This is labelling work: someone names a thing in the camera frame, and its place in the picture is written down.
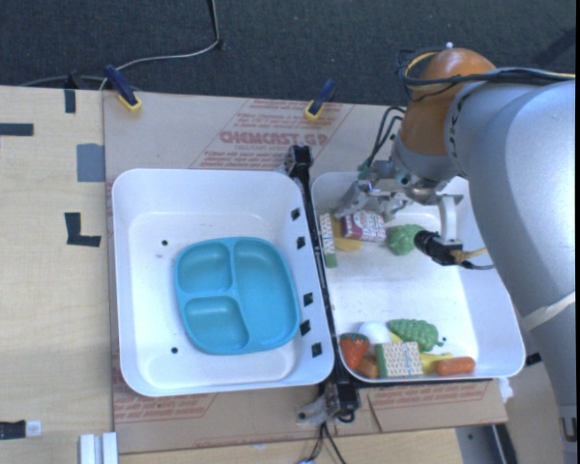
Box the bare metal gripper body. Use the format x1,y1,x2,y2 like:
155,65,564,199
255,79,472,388
360,159,442,207

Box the pink carton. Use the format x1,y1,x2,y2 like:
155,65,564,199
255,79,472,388
340,210,388,244

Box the green broccoli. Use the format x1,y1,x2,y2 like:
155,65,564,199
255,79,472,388
385,223,426,257

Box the yellow toy cheese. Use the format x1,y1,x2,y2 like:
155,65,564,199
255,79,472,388
331,217,363,253

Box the patterned carton with green end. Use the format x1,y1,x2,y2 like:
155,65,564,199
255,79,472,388
374,340,424,380
318,213,340,269

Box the thin black rod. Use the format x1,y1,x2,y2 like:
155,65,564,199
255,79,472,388
297,171,352,391

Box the white plastic tray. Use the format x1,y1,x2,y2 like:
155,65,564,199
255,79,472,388
310,170,527,384
110,167,336,397

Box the white egg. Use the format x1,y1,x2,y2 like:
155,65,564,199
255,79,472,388
358,321,392,347

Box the green grapes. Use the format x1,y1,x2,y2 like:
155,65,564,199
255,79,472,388
386,318,445,353

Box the blue divided plate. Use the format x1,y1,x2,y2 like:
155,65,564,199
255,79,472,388
173,236,302,356

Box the red strawberry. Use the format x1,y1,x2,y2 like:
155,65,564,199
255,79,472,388
338,332,371,370

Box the yellow banana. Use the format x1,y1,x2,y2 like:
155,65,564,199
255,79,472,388
418,352,453,375

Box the orange sausage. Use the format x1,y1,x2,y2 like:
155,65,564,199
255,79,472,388
435,356,477,377

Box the brown cardboard board red print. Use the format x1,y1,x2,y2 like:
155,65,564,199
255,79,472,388
101,89,508,455

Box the black cylinder on white bracket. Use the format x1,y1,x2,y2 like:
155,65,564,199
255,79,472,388
414,193,465,266

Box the black block with thin wires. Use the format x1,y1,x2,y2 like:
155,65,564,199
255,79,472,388
283,144,315,179
297,380,362,425

